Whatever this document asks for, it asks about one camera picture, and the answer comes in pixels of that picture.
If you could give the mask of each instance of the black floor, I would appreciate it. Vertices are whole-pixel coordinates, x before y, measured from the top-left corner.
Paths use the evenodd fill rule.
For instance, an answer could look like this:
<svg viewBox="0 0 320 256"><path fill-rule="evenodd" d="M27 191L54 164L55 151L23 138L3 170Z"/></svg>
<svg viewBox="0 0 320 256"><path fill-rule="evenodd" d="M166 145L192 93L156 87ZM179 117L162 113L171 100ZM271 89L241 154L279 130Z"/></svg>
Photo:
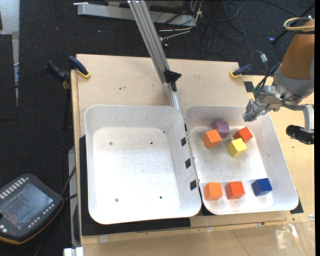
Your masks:
<svg viewBox="0 0 320 256"><path fill-rule="evenodd" d="M68 57L79 53L149 56L134 21L78 16L74 2L80 1L21 0L19 106L14 120L0 120L0 187L23 173L35 174L56 192L61 191L67 180L68 156L63 157L53 144L55 131L63 126L67 91L60 82L47 76L45 66L50 60L68 70ZM164 52L167 58L230 61L244 66L251 64L252 51L260 50L271 68L282 60L294 34L286 33L276 45L269 38L277 37L283 31L284 21L299 16L314 2L203 1L197 28L170 40L170 48ZM315 17L315 9L308 14ZM170 28L159 24L156 27ZM206 36L199 36L205 29ZM264 65L256 55L254 62L263 71ZM263 75L262 71L254 68L248 74ZM58 147L62 147L63 137L61 131L56 134ZM72 144L69 129L65 149ZM61 256L63 248L71 246L66 238L70 238L69 226L65 208L48 233L44 231L23 245L0 242L0 256L33 256L46 234L38 255Z"/></svg>

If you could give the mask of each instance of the black bracket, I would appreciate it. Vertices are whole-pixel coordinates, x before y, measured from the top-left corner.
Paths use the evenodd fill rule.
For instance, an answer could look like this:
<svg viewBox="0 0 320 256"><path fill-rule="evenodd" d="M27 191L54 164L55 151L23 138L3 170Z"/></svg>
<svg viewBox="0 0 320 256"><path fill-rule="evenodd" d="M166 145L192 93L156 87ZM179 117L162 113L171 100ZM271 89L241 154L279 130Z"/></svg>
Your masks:
<svg viewBox="0 0 320 256"><path fill-rule="evenodd" d="M181 74L167 70L167 69L163 73L164 73L166 82L171 83L172 90L176 92L177 91L176 81L181 77Z"/></svg>

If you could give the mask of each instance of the orange cube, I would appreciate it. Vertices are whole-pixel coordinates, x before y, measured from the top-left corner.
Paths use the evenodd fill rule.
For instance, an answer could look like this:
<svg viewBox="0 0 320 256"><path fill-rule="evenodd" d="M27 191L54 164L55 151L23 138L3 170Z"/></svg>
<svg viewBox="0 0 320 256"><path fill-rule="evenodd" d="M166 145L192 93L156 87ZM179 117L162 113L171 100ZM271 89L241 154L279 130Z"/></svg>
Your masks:
<svg viewBox="0 0 320 256"><path fill-rule="evenodd" d="M232 181L225 186L226 197L230 199L239 199L246 194L242 181Z"/></svg>
<svg viewBox="0 0 320 256"><path fill-rule="evenodd" d="M202 136L202 141L207 149L217 146L222 138L217 129L209 130Z"/></svg>
<svg viewBox="0 0 320 256"><path fill-rule="evenodd" d="M240 130L238 130L234 135L233 138L239 139L241 138L243 140L244 143L247 143L248 141L251 140L251 138L253 137L252 133L250 132L250 130L248 129L248 127L244 127Z"/></svg>
<svg viewBox="0 0 320 256"><path fill-rule="evenodd" d="M222 186L219 182L209 182L203 187L204 199L217 201L223 196Z"/></svg>

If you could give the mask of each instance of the blue cube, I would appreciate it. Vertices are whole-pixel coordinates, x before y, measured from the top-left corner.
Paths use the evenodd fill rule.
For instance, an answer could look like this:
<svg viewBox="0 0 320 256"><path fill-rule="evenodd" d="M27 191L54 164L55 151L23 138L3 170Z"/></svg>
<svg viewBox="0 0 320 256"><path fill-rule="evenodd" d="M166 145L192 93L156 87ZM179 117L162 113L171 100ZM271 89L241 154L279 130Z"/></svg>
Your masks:
<svg viewBox="0 0 320 256"><path fill-rule="evenodd" d="M272 191L272 187L268 178L257 179L252 183L253 192L256 197L263 196Z"/></svg>

